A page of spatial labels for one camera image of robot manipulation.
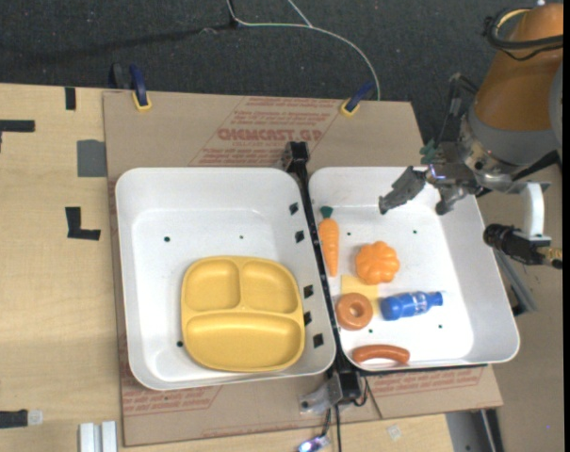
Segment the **toy carrot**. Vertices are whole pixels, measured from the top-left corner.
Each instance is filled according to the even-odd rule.
[[[318,225],[318,236],[322,245],[322,255],[330,276],[336,276],[339,265],[339,225],[331,218],[333,208],[322,206],[323,220]]]

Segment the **orange pumpkin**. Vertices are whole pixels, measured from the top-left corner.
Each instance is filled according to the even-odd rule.
[[[396,251],[383,241],[364,245],[356,255],[356,273],[366,284],[389,283],[398,270]]]

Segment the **green carrot top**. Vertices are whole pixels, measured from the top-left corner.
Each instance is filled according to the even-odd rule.
[[[333,208],[330,206],[322,206],[320,208],[320,214],[322,214],[323,218],[330,218],[331,214],[333,213]]]

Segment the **toy water bottle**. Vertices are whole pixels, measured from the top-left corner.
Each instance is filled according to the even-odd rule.
[[[439,291],[430,293],[414,291],[382,299],[380,307],[385,320],[397,320],[405,316],[423,315],[433,306],[442,304],[444,304],[444,298]]]

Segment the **white cable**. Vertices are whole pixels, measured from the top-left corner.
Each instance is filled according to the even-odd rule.
[[[324,28],[313,26],[310,23],[310,21],[307,18],[305,18],[305,15],[303,15],[303,13],[301,13],[301,10],[299,10],[299,8],[293,3],[292,0],[287,0],[287,1],[295,9],[295,11],[300,15],[300,17],[303,19],[305,24],[280,24],[280,23],[271,23],[271,22],[265,22],[265,23],[245,22],[243,20],[240,20],[235,15],[235,11],[232,8],[232,5],[230,4],[230,0],[226,0],[226,6],[228,7],[228,12],[230,13],[230,16],[232,17],[232,19],[235,22],[237,22],[238,24],[241,24],[243,26],[247,26],[247,27],[305,28],[308,30],[315,30],[321,34],[328,35],[330,37],[333,37],[334,39],[341,40],[342,42],[346,43],[347,45],[349,45],[353,50],[355,50],[360,55],[362,60],[366,63],[366,65],[370,69],[370,73],[372,73],[372,78],[375,82],[375,87],[376,87],[376,92],[377,92],[377,100],[380,101],[381,100],[381,85],[379,84],[379,77],[377,77],[377,73],[375,72],[374,68],[372,67],[372,64],[370,63],[370,60],[368,60],[368,57],[365,55],[365,53],[362,52],[362,50],[355,43],[347,40],[345,37],[341,37],[340,35],[337,35],[334,32],[331,32],[330,30],[325,30]]]

